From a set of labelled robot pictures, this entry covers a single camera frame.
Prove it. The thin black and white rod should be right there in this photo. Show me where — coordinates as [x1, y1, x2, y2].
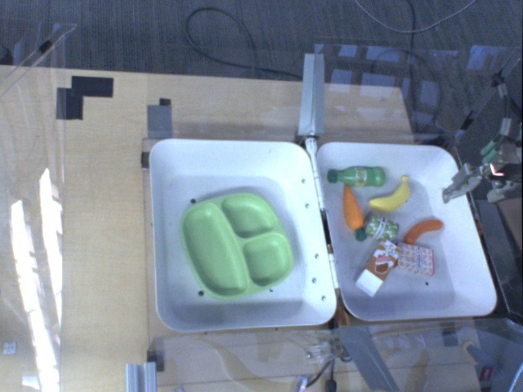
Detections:
[304, 136, 342, 292]

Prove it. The white plastic tray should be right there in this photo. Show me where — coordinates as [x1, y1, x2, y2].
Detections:
[315, 141, 498, 323]
[148, 137, 338, 334]

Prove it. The brown and white carton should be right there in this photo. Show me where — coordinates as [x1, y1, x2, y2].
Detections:
[354, 238, 403, 299]

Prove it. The green and white small bottle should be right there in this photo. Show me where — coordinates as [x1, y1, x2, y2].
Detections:
[354, 213, 400, 243]

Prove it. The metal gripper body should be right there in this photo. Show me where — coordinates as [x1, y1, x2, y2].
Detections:
[484, 142, 523, 188]

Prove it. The yellow banana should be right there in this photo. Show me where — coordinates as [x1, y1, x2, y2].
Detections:
[369, 176, 412, 213]

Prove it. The orange and white packet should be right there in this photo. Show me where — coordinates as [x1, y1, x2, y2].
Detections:
[393, 242, 436, 278]

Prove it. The orange carrot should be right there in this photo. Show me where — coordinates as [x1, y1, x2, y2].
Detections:
[342, 185, 365, 232]

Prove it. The pale wood board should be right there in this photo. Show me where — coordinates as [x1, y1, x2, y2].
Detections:
[145, 71, 502, 392]

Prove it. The green divided plate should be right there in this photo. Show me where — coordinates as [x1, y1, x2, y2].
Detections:
[180, 192, 295, 302]

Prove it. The orange sausage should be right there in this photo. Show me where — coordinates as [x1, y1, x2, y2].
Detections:
[403, 218, 445, 246]

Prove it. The green bottle with yellow label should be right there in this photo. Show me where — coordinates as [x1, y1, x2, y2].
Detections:
[326, 166, 387, 189]

